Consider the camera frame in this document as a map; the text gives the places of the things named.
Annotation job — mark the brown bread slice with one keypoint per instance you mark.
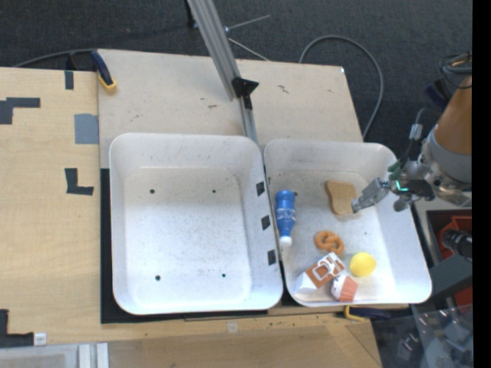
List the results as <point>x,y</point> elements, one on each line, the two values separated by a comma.
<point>339,196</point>

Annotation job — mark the black cylinder on white bracket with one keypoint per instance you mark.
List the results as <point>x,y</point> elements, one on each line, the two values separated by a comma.
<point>458,242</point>

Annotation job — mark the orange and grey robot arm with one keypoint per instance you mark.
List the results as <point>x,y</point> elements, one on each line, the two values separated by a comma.
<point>454,129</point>

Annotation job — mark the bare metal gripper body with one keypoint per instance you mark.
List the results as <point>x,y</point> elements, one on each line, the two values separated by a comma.
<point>422,188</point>

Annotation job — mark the brown and white carton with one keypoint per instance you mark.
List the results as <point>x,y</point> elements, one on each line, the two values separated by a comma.
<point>320,272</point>

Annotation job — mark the pink and white cupcake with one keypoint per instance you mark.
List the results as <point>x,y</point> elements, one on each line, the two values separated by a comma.
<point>345,289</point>

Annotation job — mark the orange pretzel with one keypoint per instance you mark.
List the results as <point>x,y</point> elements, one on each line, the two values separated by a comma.
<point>326,240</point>

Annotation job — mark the yellow lemon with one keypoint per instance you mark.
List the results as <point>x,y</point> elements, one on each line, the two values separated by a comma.
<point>362,264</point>

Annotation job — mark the white plastic tray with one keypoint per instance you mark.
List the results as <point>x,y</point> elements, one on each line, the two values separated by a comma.
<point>184,228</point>
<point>368,240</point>

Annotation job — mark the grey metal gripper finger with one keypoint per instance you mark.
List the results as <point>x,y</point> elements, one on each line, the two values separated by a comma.
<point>370,196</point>

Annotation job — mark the blue bottle with white cap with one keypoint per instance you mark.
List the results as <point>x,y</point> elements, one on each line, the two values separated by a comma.
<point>285,215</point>

